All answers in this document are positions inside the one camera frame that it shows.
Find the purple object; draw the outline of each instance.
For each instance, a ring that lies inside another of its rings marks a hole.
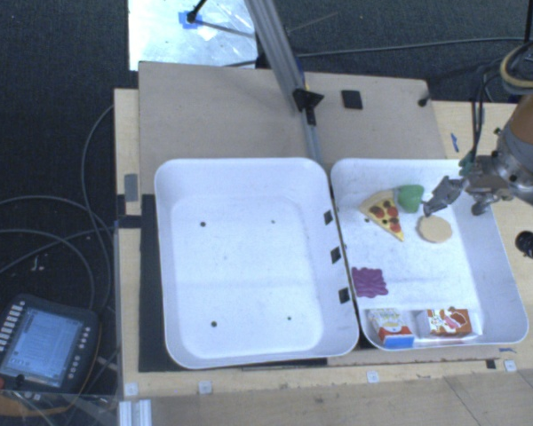
[[[386,282],[383,279],[383,272],[377,269],[365,268],[361,270],[352,268],[352,278],[354,279],[355,294],[357,296],[367,296],[375,298],[377,295],[387,295]]]

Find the screen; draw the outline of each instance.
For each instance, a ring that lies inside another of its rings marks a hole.
[[[60,387],[83,323],[28,307],[0,373]]]

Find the black floor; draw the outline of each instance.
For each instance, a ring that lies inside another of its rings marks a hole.
[[[528,0],[275,1],[290,30],[338,12],[291,31],[297,54],[514,38],[302,58],[309,71],[423,78],[433,99],[453,100],[472,97],[480,78],[478,67],[521,44],[528,5]],[[127,0],[0,0],[0,201],[40,194],[84,204],[81,162],[92,125],[111,106],[114,88],[137,84],[128,69],[127,12]],[[508,98],[496,83],[491,91],[496,100]],[[84,172],[91,206],[108,226],[115,219],[111,118],[108,115],[93,134]],[[8,229],[69,236],[90,231],[91,220],[82,209],[66,203],[23,200],[0,207],[0,230]],[[50,242],[43,235],[0,234],[0,269]],[[105,325],[100,355],[106,358],[115,350],[112,296],[101,310],[112,282],[110,272],[95,234],[73,242],[97,280],[95,308]],[[91,294],[78,256],[61,246],[0,275],[0,310],[19,292],[75,306],[86,306]],[[87,389],[110,394],[115,377],[105,371]]]

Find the pepperoni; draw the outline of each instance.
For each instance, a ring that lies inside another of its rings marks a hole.
[[[373,213],[376,217],[381,218],[385,215],[385,211],[382,210],[377,205],[370,208],[370,212]]]

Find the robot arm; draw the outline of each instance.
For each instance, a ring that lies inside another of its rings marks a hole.
[[[516,91],[526,81],[508,77],[506,65],[513,54],[502,62],[501,74],[504,84],[509,80]],[[533,205],[533,87],[524,88],[523,92],[512,117],[499,133],[496,150],[488,156],[474,155],[473,162],[464,166],[462,178],[443,178],[433,191],[433,198],[424,204],[427,216],[447,207],[463,190],[475,199],[472,212],[476,216],[491,203],[513,197]]]

